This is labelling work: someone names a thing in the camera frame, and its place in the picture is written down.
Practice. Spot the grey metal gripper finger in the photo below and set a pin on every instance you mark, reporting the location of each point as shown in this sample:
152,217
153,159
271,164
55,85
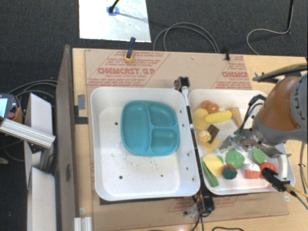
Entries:
226,144
249,144

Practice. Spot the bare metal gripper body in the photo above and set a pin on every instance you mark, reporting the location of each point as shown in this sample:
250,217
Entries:
250,136

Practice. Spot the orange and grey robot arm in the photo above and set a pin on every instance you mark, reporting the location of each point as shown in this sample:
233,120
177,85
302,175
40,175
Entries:
279,105

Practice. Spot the yellow cheese slice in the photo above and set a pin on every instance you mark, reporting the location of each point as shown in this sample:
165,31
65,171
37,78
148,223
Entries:
213,145

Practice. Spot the green dotted fruit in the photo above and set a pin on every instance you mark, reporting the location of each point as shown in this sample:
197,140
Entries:
259,156

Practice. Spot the green pear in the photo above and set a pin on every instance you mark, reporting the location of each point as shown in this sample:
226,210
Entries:
234,159

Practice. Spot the brown chocolate bar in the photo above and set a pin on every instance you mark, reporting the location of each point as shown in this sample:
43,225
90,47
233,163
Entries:
213,131

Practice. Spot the pale yellow bread roll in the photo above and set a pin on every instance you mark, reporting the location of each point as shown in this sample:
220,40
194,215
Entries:
203,136

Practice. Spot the beige ice cream cone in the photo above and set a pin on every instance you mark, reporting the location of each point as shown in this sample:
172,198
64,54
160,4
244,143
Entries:
237,115

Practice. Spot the orange and white cupcake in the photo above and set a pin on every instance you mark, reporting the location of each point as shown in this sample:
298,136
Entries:
252,171

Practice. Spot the yellow corn cob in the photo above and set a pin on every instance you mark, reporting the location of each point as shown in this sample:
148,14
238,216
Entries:
219,116

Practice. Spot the red tomato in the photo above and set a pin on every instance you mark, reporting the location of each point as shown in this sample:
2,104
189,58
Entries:
268,165

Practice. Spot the yellow round crisp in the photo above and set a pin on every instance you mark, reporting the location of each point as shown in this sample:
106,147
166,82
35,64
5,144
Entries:
198,119

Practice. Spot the orange doughnut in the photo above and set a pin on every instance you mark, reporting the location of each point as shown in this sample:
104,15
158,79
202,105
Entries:
204,103
213,108

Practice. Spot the thin black and white rod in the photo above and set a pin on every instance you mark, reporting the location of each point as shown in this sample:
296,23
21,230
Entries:
191,126

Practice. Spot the white plastic tray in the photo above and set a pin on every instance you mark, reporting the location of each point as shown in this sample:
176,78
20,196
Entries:
144,174
240,186

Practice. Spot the brown cardboard board, red print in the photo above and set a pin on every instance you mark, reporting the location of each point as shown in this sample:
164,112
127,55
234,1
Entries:
197,68

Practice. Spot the blue divided plate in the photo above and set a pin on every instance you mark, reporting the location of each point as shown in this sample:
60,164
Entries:
137,129

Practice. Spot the black cylinder on white bracket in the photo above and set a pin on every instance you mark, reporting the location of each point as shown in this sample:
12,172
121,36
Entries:
273,177

